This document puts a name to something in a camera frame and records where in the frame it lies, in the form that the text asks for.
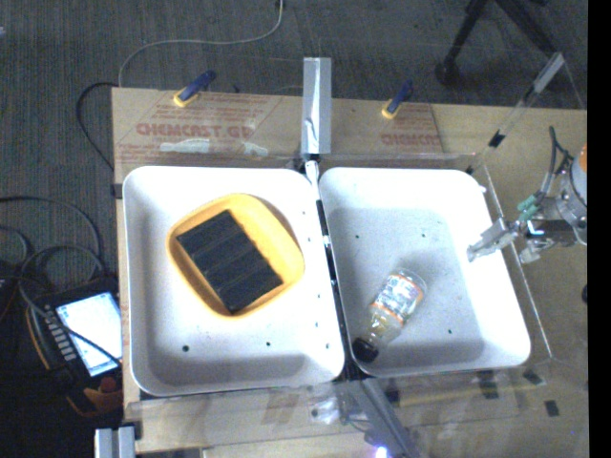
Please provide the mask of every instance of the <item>gray carpet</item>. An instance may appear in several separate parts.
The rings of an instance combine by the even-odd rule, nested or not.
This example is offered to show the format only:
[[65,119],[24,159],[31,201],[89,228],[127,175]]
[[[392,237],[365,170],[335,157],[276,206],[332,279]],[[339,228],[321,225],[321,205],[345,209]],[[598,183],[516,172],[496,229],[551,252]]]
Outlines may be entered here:
[[[546,7],[523,1],[567,63],[535,106],[587,108],[588,0],[551,0]],[[547,57],[493,3],[458,56],[458,82],[448,87],[434,77],[468,2],[284,0],[281,25],[266,38],[155,45],[126,62],[158,41],[265,35],[278,21],[277,0],[0,0],[6,32],[0,37],[0,197],[55,198],[82,209],[97,227],[106,269],[115,272],[113,173],[75,115],[87,87],[117,82],[125,65],[121,84],[127,87],[179,89],[214,69],[213,91],[298,95],[303,57],[325,56],[332,59],[334,97],[383,100],[411,78],[414,101],[513,106]],[[81,105],[92,141],[112,158],[109,87],[94,88]],[[19,230],[33,250],[93,247],[79,216],[44,201],[0,203],[0,225]],[[15,235],[0,231],[0,241],[0,259],[18,260]],[[59,253],[49,260],[50,283],[79,282],[91,263]],[[19,330],[7,334],[23,337]],[[27,346],[24,340],[15,352],[3,352],[0,368],[39,367]],[[36,382],[21,384],[14,376],[2,384],[11,391],[0,395],[0,456],[91,456],[92,423],[75,421]],[[33,388],[44,396],[37,398]]]

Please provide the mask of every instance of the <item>clear bottle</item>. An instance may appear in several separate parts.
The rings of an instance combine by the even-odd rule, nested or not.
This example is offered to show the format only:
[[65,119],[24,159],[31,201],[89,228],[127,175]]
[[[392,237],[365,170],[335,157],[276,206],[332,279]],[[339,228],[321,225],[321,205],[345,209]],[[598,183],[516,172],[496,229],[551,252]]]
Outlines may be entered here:
[[407,268],[396,268],[368,306],[364,330],[352,343],[354,356],[364,362],[375,360],[380,350],[396,339],[414,310],[424,299],[427,285]]

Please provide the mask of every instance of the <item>blue and yellow clamp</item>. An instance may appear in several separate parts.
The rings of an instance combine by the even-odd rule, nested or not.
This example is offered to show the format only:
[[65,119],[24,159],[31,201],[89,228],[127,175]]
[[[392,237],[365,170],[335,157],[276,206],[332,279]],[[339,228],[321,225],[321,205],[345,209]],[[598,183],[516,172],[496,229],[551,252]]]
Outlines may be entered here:
[[411,94],[413,94],[413,83],[411,80],[406,80],[401,87],[401,90],[399,90],[399,93],[384,104],[384,107],[382,108],[382,115],[385,118],[395,118],[399,113],[401,104],[405,100],[408,100],[411,97]]
[[186,87],[174,94],[174,103],[179,107],[186,107],[195,100],[198,97],[198,93],[210,85],[216,77],[217,74],[212,70],[202,73]]

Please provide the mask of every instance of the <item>black bottle cap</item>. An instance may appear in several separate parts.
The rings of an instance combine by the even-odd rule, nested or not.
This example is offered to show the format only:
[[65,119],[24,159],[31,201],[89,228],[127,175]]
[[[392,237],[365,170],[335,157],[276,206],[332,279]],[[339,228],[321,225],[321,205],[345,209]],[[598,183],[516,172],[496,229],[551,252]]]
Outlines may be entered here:
[[378,356],[378,350],[361,338],[356,338],[352,343],[354,356],[364,363],[371,363]]

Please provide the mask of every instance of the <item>lit screen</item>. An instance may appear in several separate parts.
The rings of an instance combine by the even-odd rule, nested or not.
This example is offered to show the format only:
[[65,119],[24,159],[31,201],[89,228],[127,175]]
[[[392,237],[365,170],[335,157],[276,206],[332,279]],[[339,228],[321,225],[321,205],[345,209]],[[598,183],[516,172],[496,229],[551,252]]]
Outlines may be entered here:
[[[121,316],[110,292],[59,305],[55,310],[59,319],[72,331],[97,344],[115,358],[121,358]],[[117,367],[101,351],[73,334],[70,337],[92,377]]]

